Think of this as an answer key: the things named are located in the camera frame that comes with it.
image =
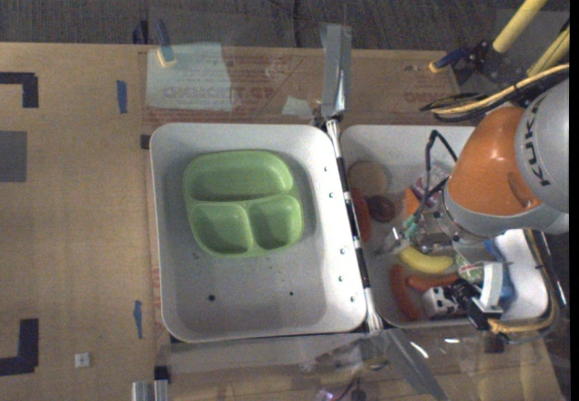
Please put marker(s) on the green and red packet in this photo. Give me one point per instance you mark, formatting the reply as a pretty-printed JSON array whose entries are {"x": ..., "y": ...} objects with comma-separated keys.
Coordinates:
[{"x": 470, "y": 271}]

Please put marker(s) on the small white square block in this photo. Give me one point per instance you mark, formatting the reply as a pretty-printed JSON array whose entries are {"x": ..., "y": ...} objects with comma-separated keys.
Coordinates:
[{"x": 82, "y": 359}]

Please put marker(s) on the white plastic tray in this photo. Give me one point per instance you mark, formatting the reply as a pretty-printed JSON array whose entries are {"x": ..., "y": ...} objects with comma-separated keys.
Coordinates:
[
  {"x": 253, "y": 295},
  {"x": 389, "y": 146}
]

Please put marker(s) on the white and black carton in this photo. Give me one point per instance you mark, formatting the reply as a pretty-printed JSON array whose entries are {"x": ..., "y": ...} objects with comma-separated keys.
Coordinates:
[{"x": 436, "y": 302}]

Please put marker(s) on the tan round biscuit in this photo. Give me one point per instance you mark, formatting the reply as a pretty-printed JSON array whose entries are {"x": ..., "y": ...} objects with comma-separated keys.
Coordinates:
[{"x": 367, "y": 176}]

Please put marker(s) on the yellow banana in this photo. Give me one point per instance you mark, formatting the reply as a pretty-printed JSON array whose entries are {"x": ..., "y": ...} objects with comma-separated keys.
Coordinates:
[{"x": 425, "y": 262}]

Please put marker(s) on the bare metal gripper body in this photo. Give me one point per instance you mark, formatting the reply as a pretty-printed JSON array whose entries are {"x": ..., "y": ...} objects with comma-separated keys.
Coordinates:
[{"x": 436, "y": 222}]

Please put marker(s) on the brown doughnut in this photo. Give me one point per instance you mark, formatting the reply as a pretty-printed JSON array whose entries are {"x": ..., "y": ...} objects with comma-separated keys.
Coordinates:
[{"x": 381, "y": 208}]

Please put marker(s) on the green divided plate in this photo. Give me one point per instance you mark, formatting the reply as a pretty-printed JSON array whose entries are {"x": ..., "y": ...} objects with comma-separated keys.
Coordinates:
[{"x": 240, "y": 177}]

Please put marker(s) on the black cylinder on white bracket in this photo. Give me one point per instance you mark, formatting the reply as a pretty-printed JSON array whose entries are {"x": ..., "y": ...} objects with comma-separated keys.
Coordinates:
[{"x": 490, "y": 286}]

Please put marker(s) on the pink and white packet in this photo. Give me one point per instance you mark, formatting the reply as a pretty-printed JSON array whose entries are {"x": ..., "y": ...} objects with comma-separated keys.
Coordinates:
[{"x": 433, "y": 177}]

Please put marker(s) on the orange sausage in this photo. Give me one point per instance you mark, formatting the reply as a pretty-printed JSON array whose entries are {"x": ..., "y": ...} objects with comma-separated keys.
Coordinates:
[{"x": 402, "y": 295}]

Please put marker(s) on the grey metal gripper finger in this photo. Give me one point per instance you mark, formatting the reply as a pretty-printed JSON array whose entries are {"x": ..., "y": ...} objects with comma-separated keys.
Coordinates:
[{"x": 394, "y": 241}]

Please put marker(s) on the thin black and white rod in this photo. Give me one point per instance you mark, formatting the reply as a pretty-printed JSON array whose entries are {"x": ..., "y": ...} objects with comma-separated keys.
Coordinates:
[{"x": 348, "y": 197}]

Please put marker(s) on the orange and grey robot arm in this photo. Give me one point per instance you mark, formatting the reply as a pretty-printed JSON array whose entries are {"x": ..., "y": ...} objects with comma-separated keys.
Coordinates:
[{"x": 493, "y": 164}]

